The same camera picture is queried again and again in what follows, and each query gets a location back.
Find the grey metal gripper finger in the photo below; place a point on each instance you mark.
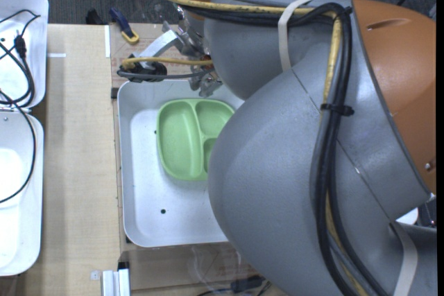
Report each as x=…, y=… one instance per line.
x=205, y=86

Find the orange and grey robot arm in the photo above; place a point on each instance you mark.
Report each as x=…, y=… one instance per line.
x=277, y=149

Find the black cylinder on white bracket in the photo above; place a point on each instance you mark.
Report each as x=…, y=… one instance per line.
x=157, y=44

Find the white plastic tray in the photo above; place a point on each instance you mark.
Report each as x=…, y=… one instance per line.
x=156, y=204

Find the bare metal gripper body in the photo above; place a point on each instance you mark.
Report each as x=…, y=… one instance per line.
x=194, y=43

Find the green divided plate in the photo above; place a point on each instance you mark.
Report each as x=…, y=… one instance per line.
x=177, y=135

